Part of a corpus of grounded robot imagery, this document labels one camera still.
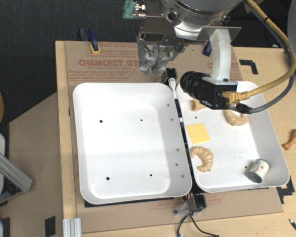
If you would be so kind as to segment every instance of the yellow cheese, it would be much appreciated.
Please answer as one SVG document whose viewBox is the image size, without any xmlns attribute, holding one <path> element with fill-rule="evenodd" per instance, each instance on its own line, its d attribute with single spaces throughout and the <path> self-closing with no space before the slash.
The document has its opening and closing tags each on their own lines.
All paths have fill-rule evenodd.
<svg viewBox="0 0 296 237">
<path fill-rule="evenodd" d="M 211 141 L 205 124 L 191 124 L 187 125 L 186 128 L 193 144 Z"/>
</svg>

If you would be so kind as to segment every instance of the black camera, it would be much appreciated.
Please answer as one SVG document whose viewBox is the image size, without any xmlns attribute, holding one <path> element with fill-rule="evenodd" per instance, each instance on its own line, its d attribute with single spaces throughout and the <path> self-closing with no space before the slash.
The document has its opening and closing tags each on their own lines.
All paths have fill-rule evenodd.
<svg viewBox="0 0 296 237">
<path fill-rule="evenodd" d="M 186 72 L 180 80 L 183 92 L 200 101 L 212 110 L 225 110 L 227 99 L 222 97 L 224 91 L 236 91 L 237 84 L 224 84 L 223 81 L 210 82 L 204 78 L 210 76 L 201 72 Z"/>
</svg>

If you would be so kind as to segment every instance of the green connector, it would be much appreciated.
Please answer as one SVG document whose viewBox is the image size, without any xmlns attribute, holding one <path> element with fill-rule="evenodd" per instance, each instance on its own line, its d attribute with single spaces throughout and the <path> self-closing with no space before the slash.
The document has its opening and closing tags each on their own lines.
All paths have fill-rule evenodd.
<svg viewBox="0 0 296 237">
<path fill-rule="evenodd" d="M 133 0 L 126 0 L 125 4 L 123 6 L 123 18 L 125 19 L 134 19 L 134 10 L 135 6 L 137 4 L 137 1 Z"/>
</svg>

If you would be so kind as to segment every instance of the white tray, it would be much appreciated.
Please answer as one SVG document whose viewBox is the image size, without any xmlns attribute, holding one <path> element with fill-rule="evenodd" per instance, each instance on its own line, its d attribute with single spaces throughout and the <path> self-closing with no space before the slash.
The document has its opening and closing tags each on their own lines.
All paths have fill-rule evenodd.
<svg viewBox="0 0 296 237">
<path fill-rule="evenodd" d="M 172 198 L 192 185 L 172 91 L 160 83 L 74 89 L 80 191 L 92 204 Z"/>
<path fill-rule="evenodd" d="M 241 81 L 237 91 L 243 92 L 257 88 L 254 83 Z M 241 189 L 265 188 L 285 185 L 289 171 L 278 142 L 268 110 L 248 115 L 249 122 L 243 126 L 232 126 L 223 111 L 209 108 L 191 110 L 192 98 L 177 86 L 177 95 L 183 113 L 185 126 L 205 124 L 211 141 L 193 145 L 186 130 L 187 143 L 192 146 L 208 148 L 214 155 L 210 172 L 202 173 L 197 166 L 202 165 L 198 157 L 192 159 L 193 172 L 197 185 L 206 192 L 223 192 Z M 262 94 L 243 101 L 250 107 L 265 104 Z M 262 183 L 254 183 L 245 175 L 254 160 L 265 160 L 270 169 Z"/>
</svg>

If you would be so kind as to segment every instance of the yellow cable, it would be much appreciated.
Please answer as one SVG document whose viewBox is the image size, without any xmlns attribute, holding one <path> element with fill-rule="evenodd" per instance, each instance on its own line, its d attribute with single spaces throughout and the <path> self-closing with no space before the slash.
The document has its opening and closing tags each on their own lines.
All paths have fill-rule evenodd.
<svg viewBox="0 0 296 237">
<path fill-rule="evenodd" d="M 232 92 L 232 91 L 225 91 L 222 93 L 222 96 L 229 99 L 229 103 L 230 104 L 234 104 L 234 103 L 238 103 L 241 100 L 246 100 L 249 99 L 250 97 L 260 94 L 262 92 L 265 92 L 271 88 L 274 88 L 275 86 L 281 84 L 282 82 L 284 82 L 285 80 L 287 80 L 288 78 L 290 78 L 296 69 L 296 59 L 291 51 L 290 48 L 290 43 L 289 40 L 287 38 L 287 36 L 281 31 L 280 28 L 278 28 L 277 25 L 275 25 L 269 18 L 268 16 L 261 10 L 261 8 L 253 1 L 253 0 L 244 0 L 245 2 L 247 2 L 252 9 L 263 19 L 263 21 L 269 25 L 269 27 L 282 39 L 282 41 L 285 43 L 285 45 L 288 47 L 291 59 L 292 59 L 292 65 L 289 69 L 289 71 L 284 74 L 283 76 L 281 76 L 280 78 L 278 78 L 275 81 L 272 81 L 266 85 L 263 85 L 259 88 L 256 88 L 254 90 L 251 91 L 246 91 L 246 92 Z"/>
</svg>

